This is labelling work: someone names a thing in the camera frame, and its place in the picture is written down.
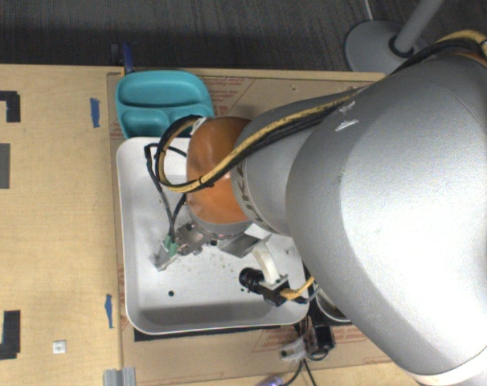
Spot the brown cardboard board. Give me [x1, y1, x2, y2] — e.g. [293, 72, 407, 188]
[106, 67, 394, 386]

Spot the grey stand with pole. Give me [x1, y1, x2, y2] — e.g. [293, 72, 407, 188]
[343, 0, 464, 74]

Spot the black block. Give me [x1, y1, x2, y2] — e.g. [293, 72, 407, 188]
[307, 322, 335, 357]

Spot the blue divided plate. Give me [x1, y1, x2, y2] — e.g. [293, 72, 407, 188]
[114, 69, 215, 140]

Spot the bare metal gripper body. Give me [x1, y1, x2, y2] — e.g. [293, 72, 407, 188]
[173, 220, 273, 259]

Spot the white plastic tray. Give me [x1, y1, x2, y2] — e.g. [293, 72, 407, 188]
[115, 136, 311, 336]
[313, 280, 352, 323]

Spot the black cylinder on white bracket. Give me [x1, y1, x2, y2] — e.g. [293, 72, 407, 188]
[238, 242, 289, 307]

